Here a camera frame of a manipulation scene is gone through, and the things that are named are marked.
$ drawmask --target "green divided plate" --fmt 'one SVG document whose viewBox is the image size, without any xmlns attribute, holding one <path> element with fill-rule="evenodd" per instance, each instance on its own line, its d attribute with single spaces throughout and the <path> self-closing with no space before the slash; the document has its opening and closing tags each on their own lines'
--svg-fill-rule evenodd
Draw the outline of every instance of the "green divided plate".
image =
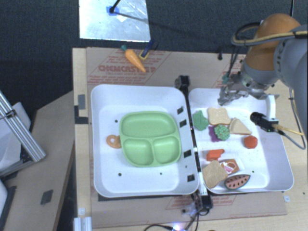
<svg viewBox="0 0 308 231">
<path fill-rule="evenodd" d="M 120 121 L 120 138 L 125 158 L 137 167 L 173 164 L 181 155 L 177 124 L 164 112 L 126 114 Z"/>
</svg>

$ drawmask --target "orange toy carrot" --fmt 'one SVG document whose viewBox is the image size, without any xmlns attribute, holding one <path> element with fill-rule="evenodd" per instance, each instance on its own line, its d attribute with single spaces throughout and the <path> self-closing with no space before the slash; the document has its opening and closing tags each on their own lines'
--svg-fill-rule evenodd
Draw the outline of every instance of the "orange toy carrot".
<svg viewBox="0 0 308 231">
<path fill-rule="evenodd" d="M 141 63 L 141 61 L 139 60 L 138 56 L 136 55 L 136 53 L 131 50 L 131 49 L 127 49 L 126 45 L 122 45 L 121 49 L 125 51 L 125 56 L 126 58 L 138 69 L 140 69 L 142 72 L 146 72 L 145 68 L 143 66 L 143 64 Z"/>
<path fill-rule="evenodd" d="M 224 149 L 211 150 L 207 153 L 206 160 L 207 161 L 218 160 L 221 154 L 223 154 L 224 152 L 225 152 Z"/>
</svg>

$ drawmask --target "black clip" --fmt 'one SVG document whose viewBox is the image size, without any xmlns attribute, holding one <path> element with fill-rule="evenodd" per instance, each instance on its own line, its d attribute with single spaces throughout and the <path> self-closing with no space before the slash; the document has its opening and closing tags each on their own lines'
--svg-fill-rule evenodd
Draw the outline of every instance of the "black clip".
<svg viewBox="0 0 308 231">
<path fill-rule="evenodd" d="M 11 118 L 13 116 L 17 115 L 17 112 L 15 110 L 10 110 L 9 112 L 7 112 L 5 114 L 5 116 L 0 117 L 0 120 L 4 119 L 4 118 Z"/>
</svg>

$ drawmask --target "white tray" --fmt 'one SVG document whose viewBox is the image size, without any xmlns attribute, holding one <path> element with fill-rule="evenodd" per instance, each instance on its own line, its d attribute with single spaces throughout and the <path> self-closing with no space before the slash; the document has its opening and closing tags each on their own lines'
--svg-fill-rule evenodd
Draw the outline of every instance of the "white tray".
<svg viewBox="0 0 308 231">
<path fill-rule="evenodd" d="M 91 93 L 94 186 L 105 197 L 183 195 L 194 192 L 198 173 L 186 102 L 170 87 L 99 85 Z M 179 128 L 182 152 L 178 162 L 163 167 L 135 167 L 121 149 L 106 143 L 110 134 L 119 135 L 119 122 L 130 112 L 162 111 L 171 115 Z"/>
<path fill-rule="evenodd" d="M 193 89 L 189 95 L 192 114 L 202 110 L 203 115 L 208 118 L 207 109 L 209 107 L 220 107 L 217 102 L 218 97 L 219 89 Z M 252 135 L 258 138 L 258 146 L 255 149 L 246 149 L 243 144 L 245 136 L 235 134 L 231 134 L 226 141 L 212 142 L 208 129 L 203 131 L 195 129 L 202 167 L 209 164 L 206 161 L 206 154 L 209 150 L 224 149 L 225 153 L 219 160 L 234 158 L 240 162 L 239 168 L 241 169 L 236 174 L 251 175 L 248 183 L 237 190 L 228 190 L 223 182 L 210 190 L 217 194 L 226 194 L 290 189 L 293 186 L 294 178 L 281 136 L 274 132 L 265 132 L 250 121 L 252 112 L 266 114 L 266 101 L 249 96 L 234 100 L 225 108 L 230 118 L 240 119 L 252 131 Z"/>
</svg>

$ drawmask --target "toy carrot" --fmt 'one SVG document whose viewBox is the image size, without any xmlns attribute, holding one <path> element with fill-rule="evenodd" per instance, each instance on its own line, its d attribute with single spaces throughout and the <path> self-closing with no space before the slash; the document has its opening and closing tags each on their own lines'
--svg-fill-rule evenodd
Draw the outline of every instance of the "toy carrot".
<svg viewBox="0 0 308 231">
<path fill-rule="evenodd" d="M 145 68 L 143 66 L 143 64 L 141 63 L 141 61 L 139 60 L 138 56 L 136 55 L 136 53 L 131 50 L 131 49 L 127 49 L 126 45 L 122 45 L 121 49 L 123 51 L 125 51 L 125 56 L 126 58 L 138 69 L 140 69 L 142 72 L 146 72 Z"/>
</svg>

